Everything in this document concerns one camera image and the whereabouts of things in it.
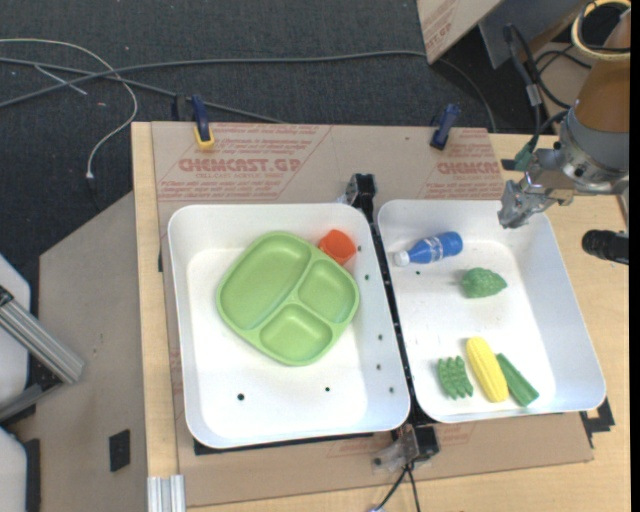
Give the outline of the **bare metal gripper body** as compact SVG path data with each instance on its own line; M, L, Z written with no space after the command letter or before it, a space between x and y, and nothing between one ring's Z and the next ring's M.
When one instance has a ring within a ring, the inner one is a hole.
M538 149L524 172L523 194L539 206L569 205L575 196L624 195L628 172L602 166L581 149Z

